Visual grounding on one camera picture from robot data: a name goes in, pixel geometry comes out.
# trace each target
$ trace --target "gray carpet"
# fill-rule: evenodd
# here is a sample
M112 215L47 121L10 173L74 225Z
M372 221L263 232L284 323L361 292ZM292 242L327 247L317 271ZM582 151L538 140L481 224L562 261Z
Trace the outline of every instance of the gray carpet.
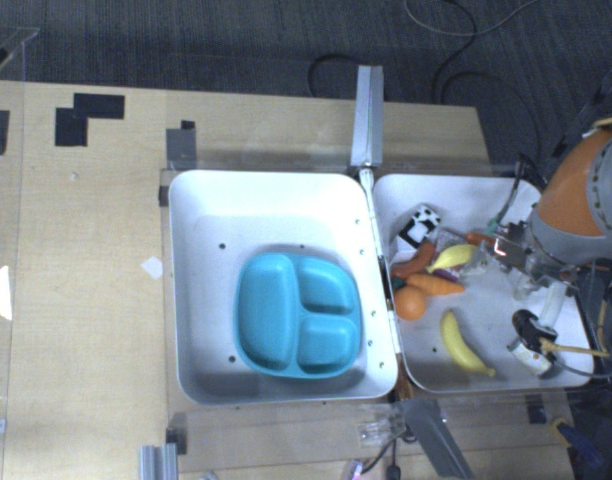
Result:
M485 29L529 0L457 0ZM410 0L468 32L456 7ZM422 29L403 0L0 0L0 30L37 26L36 81L352 98L352 62L385 69L391 101L430 102L467 38ZM546 158L612 65L612 0L543 0L475 39L446 69L445 102L477 107L493 161ZM612 98L603 109L612 112Z

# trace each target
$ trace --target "white paper scrap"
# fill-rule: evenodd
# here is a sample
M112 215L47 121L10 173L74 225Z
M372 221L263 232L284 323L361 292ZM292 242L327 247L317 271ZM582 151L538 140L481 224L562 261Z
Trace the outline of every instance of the white paper scrap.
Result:
M164 274L164 265L161 260L155 256L151 256L142 263L142 268L148 272L148 275L153 279L159 279Z

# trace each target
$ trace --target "orange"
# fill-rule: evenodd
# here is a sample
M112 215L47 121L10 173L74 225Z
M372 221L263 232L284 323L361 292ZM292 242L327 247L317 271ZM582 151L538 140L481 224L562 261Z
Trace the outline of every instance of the orange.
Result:
M403 286L395 292L395 311L404 320L417 320L426 312L426 295L414 286Z

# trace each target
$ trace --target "black and white toy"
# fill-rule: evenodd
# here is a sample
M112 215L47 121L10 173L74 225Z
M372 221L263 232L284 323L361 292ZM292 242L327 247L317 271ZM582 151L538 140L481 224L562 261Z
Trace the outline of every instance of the black and white toy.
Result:
M422 242L439 226L441 217L428 206L421 204L413 213L411 220L390 243L389 253L392 263L410 260Z

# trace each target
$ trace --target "metal clamp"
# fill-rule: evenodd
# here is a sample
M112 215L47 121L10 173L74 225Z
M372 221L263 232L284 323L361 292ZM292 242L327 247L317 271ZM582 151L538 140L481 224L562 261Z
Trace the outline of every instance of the metal clamp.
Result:
M359 66L355 126L350 166L379 167L382 163L384 71L381 66Z
M139 450L139 480L178 480L177 445L142 446Z

